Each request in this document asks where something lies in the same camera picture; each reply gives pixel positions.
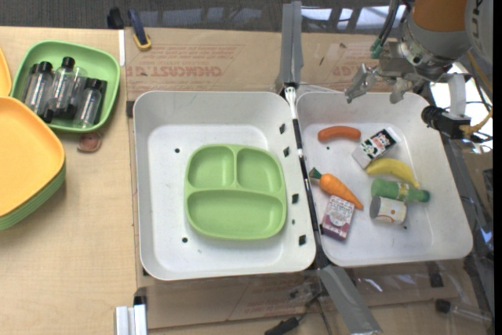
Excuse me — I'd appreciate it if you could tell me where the green divided plate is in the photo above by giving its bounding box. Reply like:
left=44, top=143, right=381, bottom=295
left=184, top=144, right=288, bottom=241

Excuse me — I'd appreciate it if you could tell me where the orange sausage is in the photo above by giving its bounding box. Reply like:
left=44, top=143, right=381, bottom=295
left=317, top=125, right=362, bottom=144

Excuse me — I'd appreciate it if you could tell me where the black cylinder on white bracket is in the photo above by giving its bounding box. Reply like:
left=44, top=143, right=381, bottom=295
left=420, top=73, right=474, bottom=140

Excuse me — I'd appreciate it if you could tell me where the green square plate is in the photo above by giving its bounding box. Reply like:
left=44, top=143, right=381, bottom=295
left=9, top=39, right=122, bottom=134

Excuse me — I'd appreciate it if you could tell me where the white can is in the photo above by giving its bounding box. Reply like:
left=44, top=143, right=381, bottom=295
left=369, top=195, right=408, bottom=227

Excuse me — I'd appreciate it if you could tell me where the brown cardboard board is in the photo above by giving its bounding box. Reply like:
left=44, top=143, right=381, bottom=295
left=124, top=26, right=471, bottom=330

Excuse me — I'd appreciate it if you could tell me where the green bottle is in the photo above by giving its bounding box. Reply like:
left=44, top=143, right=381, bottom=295
left=370, top=177, right=431, bottom=206

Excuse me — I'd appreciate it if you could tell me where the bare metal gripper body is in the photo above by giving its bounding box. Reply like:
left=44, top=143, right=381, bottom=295
left=375, top=38, right=452, bottom=84

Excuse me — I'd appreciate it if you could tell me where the purple and pink carton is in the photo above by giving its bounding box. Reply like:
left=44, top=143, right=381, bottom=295
left=320, top=195, right=356, bottom=242

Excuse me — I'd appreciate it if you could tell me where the white milk carton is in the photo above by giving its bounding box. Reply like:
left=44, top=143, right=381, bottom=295
left=351, top=126, right=399, bottom=170

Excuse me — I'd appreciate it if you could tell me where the yellow banana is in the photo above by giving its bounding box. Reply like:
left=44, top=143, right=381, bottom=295
left=365, top=157, right=421, bottom=190

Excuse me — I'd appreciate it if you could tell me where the yellow plate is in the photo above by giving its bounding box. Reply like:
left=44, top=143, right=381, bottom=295
left=0, top=95, right=67, bottom=218
left=0, top=46, right=13, bottom=97

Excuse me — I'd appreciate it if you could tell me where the clear plastic bottle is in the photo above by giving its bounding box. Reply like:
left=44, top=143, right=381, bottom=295
left=48, top=56, right=77, bottom=115
left=72, top=78, right=104, bottom=129
left=23, top=60, right=55, bottom=118

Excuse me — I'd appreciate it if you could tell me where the orange carrot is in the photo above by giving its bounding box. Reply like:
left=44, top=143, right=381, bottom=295
left=308, top=166, right=365, bottom=211

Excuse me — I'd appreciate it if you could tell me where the white plastic tray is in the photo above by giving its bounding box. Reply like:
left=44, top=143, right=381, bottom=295
left=133, top=90, right=318, bottom=282
left=295, top=91, right=475, bottom=269

